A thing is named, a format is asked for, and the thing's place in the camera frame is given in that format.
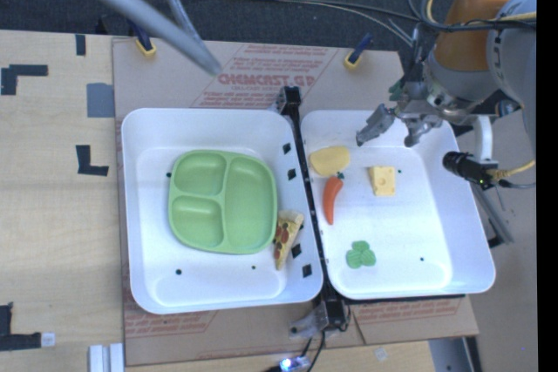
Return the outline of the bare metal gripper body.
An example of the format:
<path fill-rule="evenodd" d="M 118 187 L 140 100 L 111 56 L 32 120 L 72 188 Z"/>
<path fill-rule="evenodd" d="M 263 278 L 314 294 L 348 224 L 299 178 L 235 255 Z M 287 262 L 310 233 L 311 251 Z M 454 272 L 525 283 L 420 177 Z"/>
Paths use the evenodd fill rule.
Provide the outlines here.
<path fill-rule="evenodd" d="M 441 120 L 455 125 L 467 124 L 468 116 L 478 105 L 475 101 L 454 97 L 437 81 L 429 84 L 399 80 L 392 86 L 392 101 L 397 104 L 396 117 L 415 127 L 422 123 L 438 126 Z"/>

